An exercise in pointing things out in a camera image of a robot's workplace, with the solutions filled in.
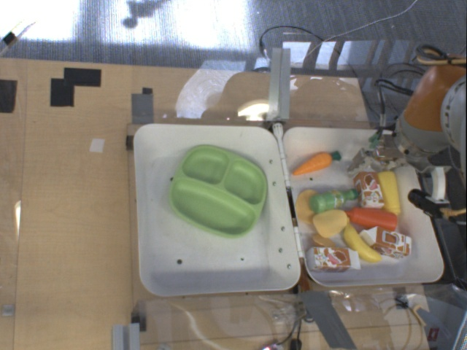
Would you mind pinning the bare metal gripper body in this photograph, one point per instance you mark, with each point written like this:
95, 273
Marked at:
386, 151

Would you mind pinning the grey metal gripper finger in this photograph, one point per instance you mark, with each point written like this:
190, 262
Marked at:
378, 165
357, 162

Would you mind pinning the pale wood board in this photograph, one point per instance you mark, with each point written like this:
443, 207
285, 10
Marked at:
255, 326

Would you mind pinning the white plastic tray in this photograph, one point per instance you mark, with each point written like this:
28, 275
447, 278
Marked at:
204, 268
412, 264

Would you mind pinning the orange carrot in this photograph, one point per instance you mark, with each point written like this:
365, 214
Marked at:
313, 163

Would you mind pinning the yellow bottle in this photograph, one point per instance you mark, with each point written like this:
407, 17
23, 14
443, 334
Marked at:
389, 191

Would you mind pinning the white and brown carton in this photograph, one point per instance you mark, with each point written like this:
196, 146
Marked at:
369, 191
392, 242
332, 259

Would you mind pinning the green divided plate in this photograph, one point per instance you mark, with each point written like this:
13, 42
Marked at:
215, 202

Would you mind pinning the yellow potato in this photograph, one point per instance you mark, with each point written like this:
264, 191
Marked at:
329, 223

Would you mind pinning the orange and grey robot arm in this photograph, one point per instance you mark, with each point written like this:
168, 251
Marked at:
423, 100

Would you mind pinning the yellow banana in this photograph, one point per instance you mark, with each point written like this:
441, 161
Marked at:
359, 246

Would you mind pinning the green bottle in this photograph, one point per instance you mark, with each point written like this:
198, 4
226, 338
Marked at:
330, 200

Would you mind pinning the orange bottle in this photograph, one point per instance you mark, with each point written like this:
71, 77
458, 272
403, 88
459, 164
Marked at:
374, 218

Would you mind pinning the yellow round biscuit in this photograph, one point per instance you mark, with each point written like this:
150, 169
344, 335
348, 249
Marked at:
302, 204

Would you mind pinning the black cylinder on white bracket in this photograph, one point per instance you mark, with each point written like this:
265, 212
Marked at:
425, 199

